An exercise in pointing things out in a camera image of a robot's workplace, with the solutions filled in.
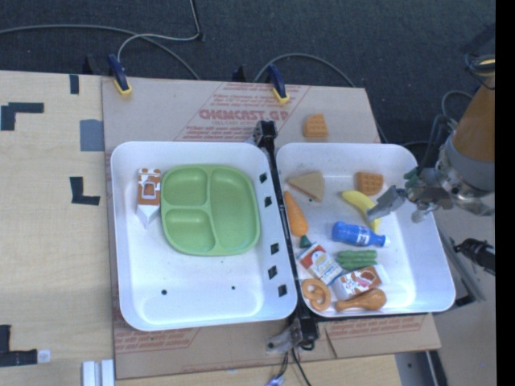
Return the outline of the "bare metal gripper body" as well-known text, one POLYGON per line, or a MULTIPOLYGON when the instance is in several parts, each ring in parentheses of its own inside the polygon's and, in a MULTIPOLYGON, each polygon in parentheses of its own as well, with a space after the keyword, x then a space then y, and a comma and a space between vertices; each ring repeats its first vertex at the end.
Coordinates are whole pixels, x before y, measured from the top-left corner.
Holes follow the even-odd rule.
POLYGON ((482 198, 488 192, 467 183, 452 168, 413 170, 405 174, 406 198, 414 205, 419 202, 435 203, 439 209, 463 209, 475 216, 493 216, 495 208, 488 206, 482 198))

